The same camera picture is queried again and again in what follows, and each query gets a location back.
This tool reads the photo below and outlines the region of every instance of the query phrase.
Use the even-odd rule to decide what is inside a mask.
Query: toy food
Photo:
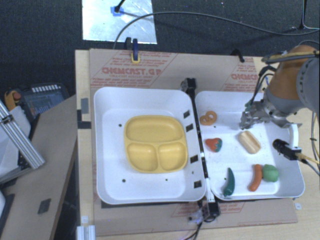
[[[233,192],[235,191],[235,176],[233,171],[228,168],[228,183],[223,189],[223,195],[226,196],[231,196]]]
[[[200,116],[200,124],[210,126],[217,120],[217,114],[213,111],[208,111],[205,115]]]
[[[204,142],[213,152],[219,152],[222,147],[222,139],[220,138],[208,138]]]
[[[256,164],[254,166],[254,178],[253,182],[249,186],[249,190],[254,192],[258,189],[262,180],[262,166],[260,164]]]
[[[243,131],[238,137],[242,146],[250,154],[255,154],[261,149],[260,142],[248,130]]]
[[[276,182],[279,177],[279,172],[273,165],[265,164],[262,168],[262,176],[267,182]]]

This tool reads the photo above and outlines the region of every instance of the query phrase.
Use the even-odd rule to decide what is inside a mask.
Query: green vegetable
[[[279,172],[276,167],[271,164],[265,164],[262,168],[263,180],[267,182],[276,182],[279,177]]]
[[[235,190],[235,176],[230,168],[228,168],[228,183],[223,190],[223,195],[231,196]]]

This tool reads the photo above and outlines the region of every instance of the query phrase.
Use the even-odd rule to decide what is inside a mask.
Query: white tray
[[[170,116],[182,124],[188,150],[188,162],[183,169],[142,173],[130,166],[124,146],[124,128],[130,118],[143,115]],[[190,202],[204,196],[206,185],[194,112],[184,92],[104,87],[94,95],[94,117],[97,192],[104,202]],[[187,131],[189,125],[193,125],[193,129]],[[190,158],[196,155],[198,161],[191,163]]]
[[[195,98],[199,117],[207,111],[217,114],[217,121],[213,125],[200,124],[211,191],[216,197],[226,201],[298,197],[305,190],[298,161],[286,159],[272,147],[275,139],[297,146],[297,125],[287,129],[272,122],[253,125],[249,131],[261,143],[261,150],[256,154],[249,154],[238,141],[238,134],[242,132],[239,128],[242,111],[252,95],[247,92],[202,91]],[[261,94],[256,97],[257,100],[261,98]],[[222,139],[219,152],[212,152],[206,146],[205,140],[212,138]],[[255,192],[249,191],[254,164],[275,166],[279,172],[278,181],[273,183],[262,180]],[[223,188],[226,185],[225,179],[228,178],[228,168],[233,171],[235,189],[231,196],[224,197]]]

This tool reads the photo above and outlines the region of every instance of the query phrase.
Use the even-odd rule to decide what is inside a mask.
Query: yellow plate
[[[141,173],[175,172],[188,160],[184,129],[170,116],[132,117],[124,127],[124,146],[130,165]]]

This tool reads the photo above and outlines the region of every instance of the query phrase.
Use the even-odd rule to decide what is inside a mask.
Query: toy cucumber
[[[233,171],[228,168],[228,183],[225,186],[223,190],[223,195],[226,196],[231,196],[235,190],[235,176]]]

